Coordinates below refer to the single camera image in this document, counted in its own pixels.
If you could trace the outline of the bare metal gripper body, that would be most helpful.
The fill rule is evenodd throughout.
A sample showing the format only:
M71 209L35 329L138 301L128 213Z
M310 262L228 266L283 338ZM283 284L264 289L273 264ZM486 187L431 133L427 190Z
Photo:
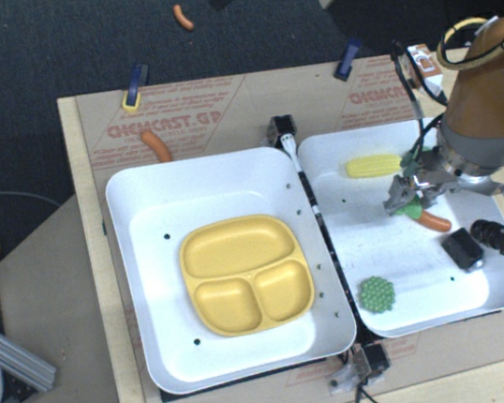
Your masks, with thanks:
M417 191L438 186L441 194L466 190L488 196L497 192L492 171L466 161L450 149L442 150L421 155L411 183Z

